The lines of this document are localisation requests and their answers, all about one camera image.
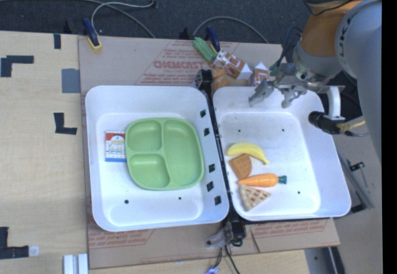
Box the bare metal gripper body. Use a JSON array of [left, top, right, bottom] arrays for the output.
[[272, 62, 330, 94]]

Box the small orange and white carton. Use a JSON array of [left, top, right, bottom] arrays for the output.
[[249, 61, 270, 87]]

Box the tan toy bread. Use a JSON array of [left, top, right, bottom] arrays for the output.
[[212, 68, 249, 92]]

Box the white plastic tray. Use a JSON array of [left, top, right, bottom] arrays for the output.
[[212, 85, 352, 222], [85, 85, 230, 232]]

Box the yellow banana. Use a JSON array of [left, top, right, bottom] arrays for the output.
[[226, 141, 270, 166]]

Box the thin black and white rod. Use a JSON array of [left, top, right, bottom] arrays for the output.
[[200, 79, 238, 250]]

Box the green toy vegetable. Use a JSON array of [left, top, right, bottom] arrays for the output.
[[192, 37, 218, 63]]

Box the brown waffle biscuit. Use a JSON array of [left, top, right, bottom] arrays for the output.
[[228, 154, 253, 180]]

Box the orange carrot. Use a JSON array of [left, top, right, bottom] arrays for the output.
[[238, 172, 288, 188]]

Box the green divided plate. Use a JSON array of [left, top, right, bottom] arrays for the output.
[[125, 117, 205, 192]]

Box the pizza slice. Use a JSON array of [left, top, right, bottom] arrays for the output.
[[238, 184, 272, 212]]

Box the brown cardboard board, red print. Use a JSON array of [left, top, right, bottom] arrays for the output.
[[77, 35, 341, 270]]

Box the red, white and blue packet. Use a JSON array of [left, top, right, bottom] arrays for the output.
[[104, 130, 127, 163]]

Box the black cylinder on white bracket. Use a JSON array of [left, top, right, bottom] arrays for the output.
[[308, 86, 347, 135]]

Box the black block with thin wires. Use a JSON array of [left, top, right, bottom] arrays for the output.
[[196, 69, 213, 91], [228, 219, 248, 244]]

